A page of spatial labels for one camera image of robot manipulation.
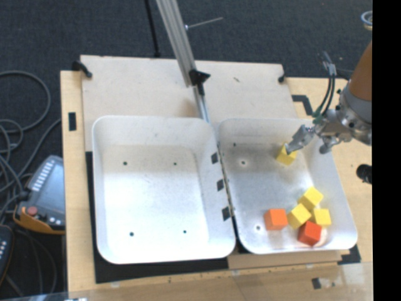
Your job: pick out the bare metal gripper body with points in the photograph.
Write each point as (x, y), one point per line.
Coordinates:
(332, 125)

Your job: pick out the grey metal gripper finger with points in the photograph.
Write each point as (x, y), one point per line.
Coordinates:
(328, 144)
(300, 140)

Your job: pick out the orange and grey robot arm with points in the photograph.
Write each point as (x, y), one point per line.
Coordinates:
(361, 83)

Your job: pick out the yellow cube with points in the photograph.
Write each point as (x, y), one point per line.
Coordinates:
(322, 217)
(285, 158)
(298, 216)
(310, 197)

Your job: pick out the white plastic tray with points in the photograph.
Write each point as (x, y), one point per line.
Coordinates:
(156, 193)
(266, 187)

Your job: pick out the orange cube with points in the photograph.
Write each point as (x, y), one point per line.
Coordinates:
(275, 219)

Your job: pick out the red cube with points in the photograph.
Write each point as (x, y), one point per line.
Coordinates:
(309, 233)

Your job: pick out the pale wood board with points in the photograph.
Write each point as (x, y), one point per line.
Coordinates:
(141, 86)

